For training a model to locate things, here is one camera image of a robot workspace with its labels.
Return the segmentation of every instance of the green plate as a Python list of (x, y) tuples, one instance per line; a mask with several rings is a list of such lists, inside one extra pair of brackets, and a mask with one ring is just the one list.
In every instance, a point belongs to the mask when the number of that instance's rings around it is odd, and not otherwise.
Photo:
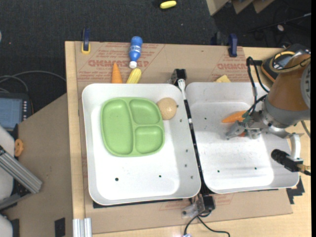
[(160, 110), (146, 98), (106, 101), (101, 109), (101, 132), (107, 150), (120, 157), (151, 155), (164, 145)]

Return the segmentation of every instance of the bottle cap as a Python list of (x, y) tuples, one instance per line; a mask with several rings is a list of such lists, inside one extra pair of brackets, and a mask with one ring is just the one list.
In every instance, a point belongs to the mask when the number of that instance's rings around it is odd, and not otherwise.
[(131, 69), (135, 69), (135, 68), (137, 67), (137, 62), (136, 62), (136, 61), (131, 61), (131, 62), (129, 63), (129, 67), (130, 67)]

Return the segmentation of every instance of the carrot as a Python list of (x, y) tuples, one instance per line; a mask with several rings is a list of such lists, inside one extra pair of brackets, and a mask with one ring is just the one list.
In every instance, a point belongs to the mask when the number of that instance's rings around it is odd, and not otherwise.
[(119, 67), (116, 62), (113, 64), (111, 83), (123, 83), (122, 76), (120, 74)]
[(236, 120), (242, 122), (245, 117), (243, 117), (243, 115), (246, 113), (247, 111), (240, 111), (240, 112), (236, 112), (234, 114), (231, 114), (230, 116), (228, 116), (227, 118), (222, 120), (222, 123), (233, 123)]

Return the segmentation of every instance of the white plastic tray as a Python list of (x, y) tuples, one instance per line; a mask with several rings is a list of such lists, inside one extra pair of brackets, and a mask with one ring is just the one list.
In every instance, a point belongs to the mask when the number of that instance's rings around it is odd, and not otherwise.
[[(257, 84), (259, 97), (266, 94)], [(290, 153), (288, 141), (271, 134), (258, 139), (225, 139), (232, 123), (221, 120), (253, 104), (247, 82), (194, 82), (186, 88), (205, 184), (215, 193), (293, 187), (299, 180), (271, 158), (273, 149)]]
[[(100, 112), (116, 97), (143, 97), (155, 103), (171, 97), (179, 105), (175, 117), (164, 120), (165, 143), (153, 155), (116, 157), (104, 146)], [(88, 186), (101, 205), (194, 197), (201, 181), (181, 91), (170, 84), (94, 83), (82, 92)]]

